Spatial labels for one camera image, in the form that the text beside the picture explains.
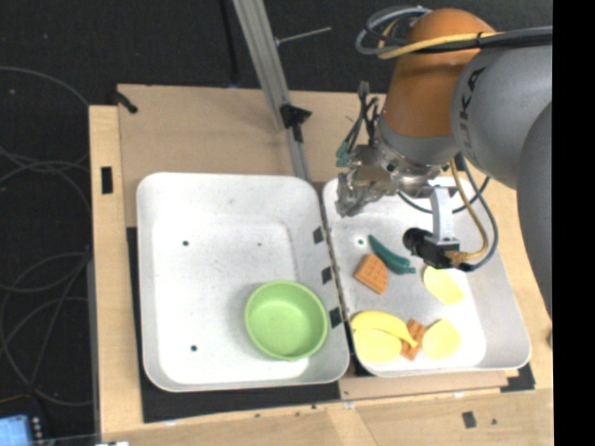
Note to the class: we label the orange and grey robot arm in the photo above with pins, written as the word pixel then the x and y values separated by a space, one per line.
pixel 493 109

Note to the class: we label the brown cardboard board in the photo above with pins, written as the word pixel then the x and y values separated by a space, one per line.
pixel 200 133

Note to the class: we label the green bowl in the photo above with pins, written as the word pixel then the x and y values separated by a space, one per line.
pixel 286 321

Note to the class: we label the black cylinder on white bracket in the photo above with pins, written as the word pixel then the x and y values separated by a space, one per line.
pixel 434 249

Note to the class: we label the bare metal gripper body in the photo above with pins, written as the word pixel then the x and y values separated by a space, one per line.
pixel 372 170

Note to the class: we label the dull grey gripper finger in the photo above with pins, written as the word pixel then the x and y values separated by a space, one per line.
pixel 346 198
pixel 367 199

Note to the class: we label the yellow banana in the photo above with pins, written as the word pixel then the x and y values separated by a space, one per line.
pixel 381 322

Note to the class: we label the white plastic tray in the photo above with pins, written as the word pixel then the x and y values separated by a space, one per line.
pixel 409 295
pixel 209 272

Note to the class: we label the orange waffle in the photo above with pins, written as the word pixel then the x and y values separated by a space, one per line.
pixel 415 330
pixel 372 274

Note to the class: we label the yellow potato crisp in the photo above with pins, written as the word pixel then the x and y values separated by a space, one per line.
pixel 442 286
pixel 440 340
pixel 375 347

